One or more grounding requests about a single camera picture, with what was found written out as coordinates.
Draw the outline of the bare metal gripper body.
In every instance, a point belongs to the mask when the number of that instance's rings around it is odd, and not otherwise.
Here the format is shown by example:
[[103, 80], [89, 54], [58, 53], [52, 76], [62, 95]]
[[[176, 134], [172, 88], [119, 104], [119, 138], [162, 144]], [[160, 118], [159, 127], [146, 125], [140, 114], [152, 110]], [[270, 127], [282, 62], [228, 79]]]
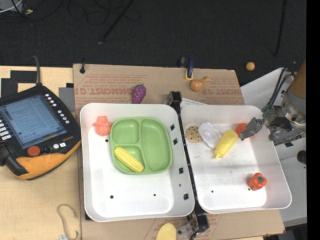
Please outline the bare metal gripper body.
[[306, 132], [306, 116], [291, 103], [273, 106], [266, 104], [263, 107], [263, 123], [274, 132]]

